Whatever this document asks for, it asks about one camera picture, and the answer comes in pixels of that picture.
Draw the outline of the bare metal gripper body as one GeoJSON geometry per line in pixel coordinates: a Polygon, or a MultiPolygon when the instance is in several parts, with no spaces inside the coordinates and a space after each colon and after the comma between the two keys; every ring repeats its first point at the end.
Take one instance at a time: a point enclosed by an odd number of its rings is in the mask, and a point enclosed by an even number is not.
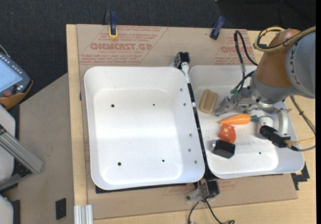
{"type": "Polygon", "coordinates": [[[241,89],[233,93],[233,101],[237,107],[252,105],[256,110],[272,114],[278,110],[275,105],[283,101],[283,97],[270,89],[241,89]]]}

